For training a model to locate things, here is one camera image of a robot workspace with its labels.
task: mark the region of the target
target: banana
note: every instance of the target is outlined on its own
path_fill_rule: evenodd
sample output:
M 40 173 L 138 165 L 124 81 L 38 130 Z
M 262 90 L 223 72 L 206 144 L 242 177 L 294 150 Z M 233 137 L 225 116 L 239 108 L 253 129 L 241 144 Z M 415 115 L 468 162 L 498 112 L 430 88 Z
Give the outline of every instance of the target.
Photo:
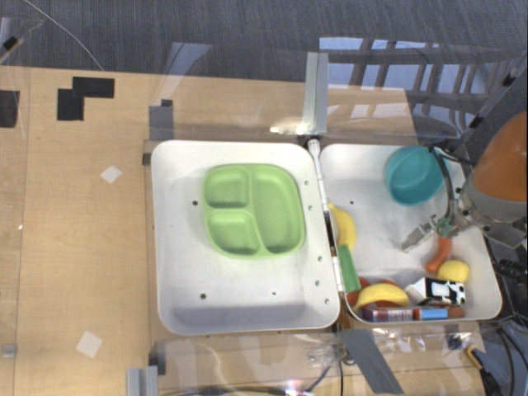
M 358 310 L 378 300 L 394 302 L 401 306 L 409 305 L 409 297 L 404 290 L 389 283 L 377 283 L 361 290 L 356 305 L 352 309 Z
M 329 203 L 328 206 L 337 221 L 337 228 L 339 229 L 339 233 L 336 233 L 337 246 L 347 245 L 348 249 L 352 251 L 354 245 L 356 245 L 356 225 L 354 220 L 345 210 L 337 208 L 334 204 Z

